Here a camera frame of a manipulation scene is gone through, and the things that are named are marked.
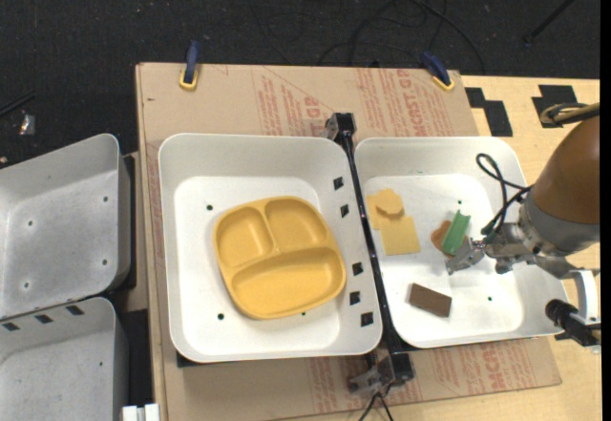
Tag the tan scalloped biscuit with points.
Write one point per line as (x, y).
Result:
(390, 203)

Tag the orange-brown toy biscuit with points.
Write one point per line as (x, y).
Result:
(436, 235)

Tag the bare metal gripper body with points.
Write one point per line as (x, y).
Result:
(514, 242)

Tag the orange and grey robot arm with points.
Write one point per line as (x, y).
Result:
(568, 171)

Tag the brown chocolate bar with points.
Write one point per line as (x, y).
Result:
(429, 300)

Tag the tan bread slice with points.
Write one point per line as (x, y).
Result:
(372, 214)

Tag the yellow divided plate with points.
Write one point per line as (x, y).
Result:
(281, 276)

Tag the brown cardboard board red print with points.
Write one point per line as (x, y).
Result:
(267, 94)

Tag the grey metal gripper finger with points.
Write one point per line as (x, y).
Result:
(505, 265)
(464, 259)

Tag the black cylinder on white bracket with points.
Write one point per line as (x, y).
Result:
(570, 316)

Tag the yellow cheese slice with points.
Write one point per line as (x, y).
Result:
(401, 237)

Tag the green curved toy vegetable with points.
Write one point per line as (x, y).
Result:
(456, 233)

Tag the white plastic tray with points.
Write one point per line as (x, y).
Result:
(57, 228)
(191, 237)
(52, 371)
(482, 314)

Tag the thin black rod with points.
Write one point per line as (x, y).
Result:
(370, 237)

